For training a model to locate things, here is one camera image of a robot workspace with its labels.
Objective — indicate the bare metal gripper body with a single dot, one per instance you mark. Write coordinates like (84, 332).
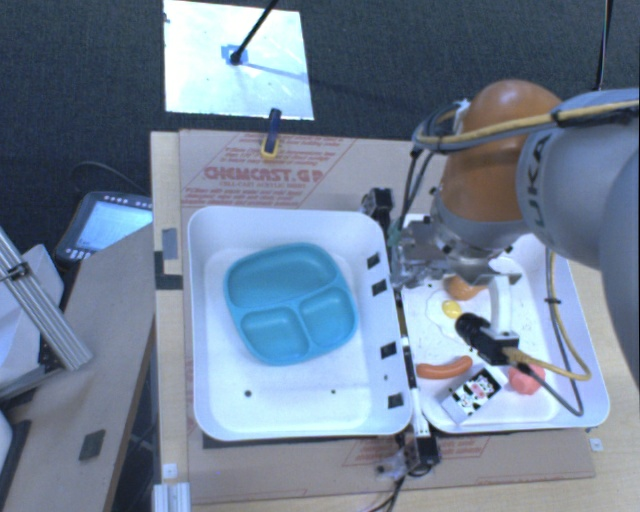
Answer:
(425, 252)

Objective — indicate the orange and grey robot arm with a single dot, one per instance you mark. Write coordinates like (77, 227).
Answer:
(575, 190)

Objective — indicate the orange round toy food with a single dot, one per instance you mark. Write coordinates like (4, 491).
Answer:
(462, 291)

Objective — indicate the white fried egg yellow yolk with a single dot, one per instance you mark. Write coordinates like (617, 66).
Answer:
(440, 320)

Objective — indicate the thin black and white rod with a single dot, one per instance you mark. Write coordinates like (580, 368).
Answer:
(411, 365)

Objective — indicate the orange sausage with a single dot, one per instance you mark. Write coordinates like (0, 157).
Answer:
(442, 369)

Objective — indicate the white plastic tray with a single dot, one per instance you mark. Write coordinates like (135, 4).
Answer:
(280, 395)
(530, 320)

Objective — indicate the blue divided plate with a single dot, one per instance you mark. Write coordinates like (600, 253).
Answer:
(285, 295)

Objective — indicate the brown cardboard board red print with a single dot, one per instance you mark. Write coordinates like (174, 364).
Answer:
(300, 170)

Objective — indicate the white cow print carton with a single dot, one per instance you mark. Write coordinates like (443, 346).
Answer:
(472, 395)

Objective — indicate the pink toy food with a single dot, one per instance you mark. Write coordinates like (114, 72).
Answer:
(525, 382)

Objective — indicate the black cylinder on white bracket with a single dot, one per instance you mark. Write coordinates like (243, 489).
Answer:
(487, 340)

